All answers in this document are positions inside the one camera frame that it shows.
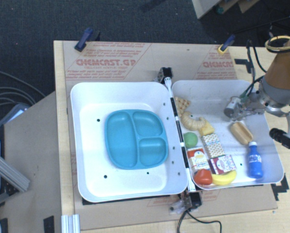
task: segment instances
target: toy food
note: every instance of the toy food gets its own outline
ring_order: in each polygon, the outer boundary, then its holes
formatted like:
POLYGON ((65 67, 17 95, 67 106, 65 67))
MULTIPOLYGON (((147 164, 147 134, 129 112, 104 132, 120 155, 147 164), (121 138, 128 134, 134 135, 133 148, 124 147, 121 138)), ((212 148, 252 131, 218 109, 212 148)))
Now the toy food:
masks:
POLYGON ((190 169, 196 173, 200 169, 210 169, 208 160, 202 147, 192 148, 187 151, 190 169))
POLYGON ((200 117, 198 121, 193 119, 189 111, 185 111, 182 114, 180 121, 186 129, 191 131, 200 130, 206 124, 206 120, 203 117, 200 117))
POLYGON ((249 142, 253 141, 253 134, 241 122, 233 123, 230 126, 230 131, 236 137, 236 139, 243 145, 247 145, 249 142))
POLYGON ((184 134, 184 142, 186 148, 193 148, 198 143, 198 136, 193 132, 187 132, 184 134))
POLYGON ((230 154, 210 159, 209 166, 215 174, 224 174, 237 169, 230 154))
POLYGON ((208 134, 201 137, 204 148, 208 154, 208 157, 215 158, 218 156, 226 155, 217 134, 208 134))
POLYGON ((186 99, 182 99, 180 97, 175 97, 175 106, 177 110, 178 117, 181 117, 186 108, 190 105, 190 101, 186 99))
POLYGON ((210 123, 205 120, 205 125, 199 130, 201 136, 214 133, 215 129, 210 125, 210 123))
POLYGON ((213 174, 212 173, 212 183, 217 185, 224 185, 224 184, 230 184, 235 180, 237 176, 237 171, 232 170, 225 174, 213 174))
POLYGON ((212 184, 213 178, 210 170, 207 169, 200 169, 197 171, 193 180, 196 184, 199 185, 209 185, 212 184))

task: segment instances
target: black cable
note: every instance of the black cable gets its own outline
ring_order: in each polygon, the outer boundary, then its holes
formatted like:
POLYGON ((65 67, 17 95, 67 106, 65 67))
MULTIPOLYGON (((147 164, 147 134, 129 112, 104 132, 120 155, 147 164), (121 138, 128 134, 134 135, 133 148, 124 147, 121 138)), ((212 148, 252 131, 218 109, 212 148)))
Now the black cable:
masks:
POLYGON ((182 221, 183 221, 184 217, 186 216, 186 214, 188 214, 192 219, 196 220, 199 223, 205 223, 205 224, 219 223, 219 226, 220 226, 219 232, 222 233, 223 227, 222 227, 222 223, 220 221, 218 221, 218 220, 208 221, 208 222, 201 221, 201 220, 195 218, 193 215, 191 215, 188 210, 184 211, 183 214, 179 218, 179 221, 178 221, 178 224, 177 224, 177 233, 180 233, 180 230, 179 230, 180 229, 180 225, 182 224, 182 221))
POLYGON ((183 214, 179 218, 179 221, 178 221, 178 224, 177 224, 177 233, 180 233, 180 231, 179 231, 180 225, 182 224, 182 221, 183 221, 184 217, 186 216, 187 212, 188 212, 187 210, 184 211, 183 214))
POLYGON ((256 79, 255 81, 254 81, 254 83, 252 83, 252 84, 250 84, 248 87, 247 87, 247 89, 245 90, 246 92, 255 84, 255 83, 257 83, 257 82, 259 82, 262 78, 263 78, 264 76, 261 76, 261 77, 259 77, 258 79, 256 79))
POLYGON ((26 96, 22 95, 21 93, 17 93, 17 92, 3 92, 3 93, 0 93, 0 96, 2 95, 17 95, 17 96, 20 96, 24 99, 26 99, 31 105, 34 105, 34 103, 28 99, 26 96))
POLYGON ((199 223, 206 223, 206 224, 208 224, 208 223, 219 223, 219 226, 220 226, 220 230, 219 230, 219 232, 222 233, 223 227, 222 227, 222 223, 221 223, 220 221, 215 220, 215 221, 205 222, 205 221, 201 221, 201 220, 195 218, 195 217, 194 217, 193 215, 191 215, 188 211, 187 211, 187 214, 188 214, 191 218, 193 218, 194 220, 196 220, 196 221, 199 222, 199 223))
POLYGON ((14 80, 16 80, 16 81, 18 81, 18 82, 20 82, 20 83, 26 85, 26 86, 30 87, 31 89, 33 89, 34 91, 36 91, 37 93, 39 93, 41 96, 46 97, 46 95, 45 95, 44 93, 42 93, 40 90, 38 90, 38 89, 35 88, 34 86, 30 85, 29 83, 26 83, 25 81, 22 81, 21 79, 18 79, 18 78, 14 77, 14 76, 12 76, 12 75, 6 73, 6 72, 3 72, 3 71, 0 71, 0 74, 1 74, 1 75, 5 75, 5 76, 7 76, 7 77, 9 77, 9 78, 12 78, 12 79, 14 79, 14 80))
MULTIPOLYGON (((251 44, 251 40, 247 40, 247 43, 246 43, 247 57, 248 57, 249 63, 251 63, 251 73, 253 77, 252 84, 254 84, 255 83, 255 70, 254 70, 253 61, 251 57, 250 44, 251 44)), ((252 91, 253 91, 253 86, 251 86, 247 96, 249 96, 252 93, 252 91)))
POLYGON ((6 100, 6 101, 9 101, 11 103, 16 103, 16 101, 10 99, 10 98, 0 98, 0 100, 6 100))
POLYGON ((263 72, 267 72, 267 71, 266 71, 266 70, 261 66, 261 64, 260 64, 260 62, 259 62, 259 58, 258 58, 258 55, 257 55, 256 47, 254 46, 253 42, 252 42, 251 40, 248 40, 248 41, 247 41, 247 44, 249 44, 249 45, 253 48, 253 50, 254 50, 254 54, 255 54, 255 58, 256 58, 257 64, 258 64, 258 66, 260 67, 260 69, 261 69, 263 72))
POLYGON ((22 93, 23 95, 25 95, 33 104, 36 104, 36 101, 35 99, 29 95, 28 93, 26 93, 25 91, 22 91, 20 89, 17 89, 17 88, 13 88, 13 87, 0 87, 0 90, 13 90, 13 91, 16 91, 16 92, 20 92, 22 93))
POLYGON ((262 26, 267 26, 269 24, 273 24, 275 22, 283 21, 283 20, 286 20, 286 19, 289 19, 289 18, 290 18, 290 15, 288 17, 284 17, 284 18, 280 18, 280 19, 277 19, 277 20, 269 21, 269 22, 266 22, 266 23, 262 23, 262 24, 259 24, 259 25, 255 25, 255 26, 249 27, 249 28, 236 30, 233 33, 234 34, 242 33, 242 32, 245 32, 245 31, 248 31, 248 30, 251 30, 251 29, 259 28, 259 27, 262 27, 262 26))
POLYGON ((13 102, 0 103, 0 106, 9 105, 9 104, 14 104, 14 103, 13 102))

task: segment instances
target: toy lime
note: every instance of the toy lime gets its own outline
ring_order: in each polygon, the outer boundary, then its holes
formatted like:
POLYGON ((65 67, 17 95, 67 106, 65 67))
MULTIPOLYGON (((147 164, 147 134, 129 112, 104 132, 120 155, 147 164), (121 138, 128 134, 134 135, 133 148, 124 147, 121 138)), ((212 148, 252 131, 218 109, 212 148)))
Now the toy lime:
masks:
POLYGON ((198 136, 193 132, 187 132, 184 134, 184 142, 186 148, 193 148, 198 143, 198 136))

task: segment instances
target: gray cable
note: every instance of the gray cable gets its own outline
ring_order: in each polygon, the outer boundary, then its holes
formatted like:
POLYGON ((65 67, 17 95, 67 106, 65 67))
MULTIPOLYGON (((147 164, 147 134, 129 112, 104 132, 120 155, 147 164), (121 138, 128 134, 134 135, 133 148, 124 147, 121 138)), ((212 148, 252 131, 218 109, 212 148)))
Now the gray cable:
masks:
POLYGON ((3 92, 3 93, 0 93, 0 96, 2 95, 17 95, 17 96, 20 96, 20 97, 23 97, 24 99, 26 99, 31 105, 34 105, 34 103, 29 99, 27 98, 26 96, 20 94, 20 93, 17 93, 17 92, 3 92))
POLYGON ((5 75, 5 76, 7 76, 7 77, 9 77, 9 78, 12 78, 12 79, 14 79, 14 80, 16 80, 16 81, 18 81, 18 82, 20 82, 20 83, 22 83, 22 84, 27 85, 28 87, 32 88, 34 91, 38 92, 38 93, 39 93, 40 95, 42 95, 43 97, 46 97, 46 95, 45 95, 44 93, 42 93, 40 90, 38 90, 38 89, 35 88, 34 86, 30 85, 29 83, 26 83, 25 81, 22 81, 21 79, 18 79, 18 78, 14 77, 14 76, 12 76, 12 75, 6 73, 6 72, 3 72, 3 71, 0 71, 0 74, 5 75))
POLYGON ((5 97, 0 98, 0 100, 7 100, 7 101, 9 101, 9 102, 11 102, 11 103, 16 103, 16 101, 14 101, 14 100, 12 100, 12 99, 10 99, 10 98, 5 98, 5 97))
POLYGON ((17 91, 17 92, 21 92, 23 95, 27 96, 34 104, 36 104, 35 99, 32 98, 32 96, 30 94, 28 94, 25 91, 22 91, 22 90, 20 90, 18 88, 2 86, 2 87, 0 87, 0 90, 14 90, 14 91, 17 91))
POLYGON ((7 104, 14 104, 14 103, 12 103, 12 102, 0 103, 0 106, 4 106, 4 105, 7 105, 7 104))

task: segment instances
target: blue divided plate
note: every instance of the blue divided plate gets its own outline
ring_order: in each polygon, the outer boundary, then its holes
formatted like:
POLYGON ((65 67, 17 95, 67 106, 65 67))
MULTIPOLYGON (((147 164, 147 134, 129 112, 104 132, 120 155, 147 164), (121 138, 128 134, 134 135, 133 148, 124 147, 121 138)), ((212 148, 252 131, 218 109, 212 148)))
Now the blue divided plate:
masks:
POLYGON ((122 169, 159 166, 168 156, 161 119, 146 110, 119 110, 105 122, 105 143, 111 161, 122 169))

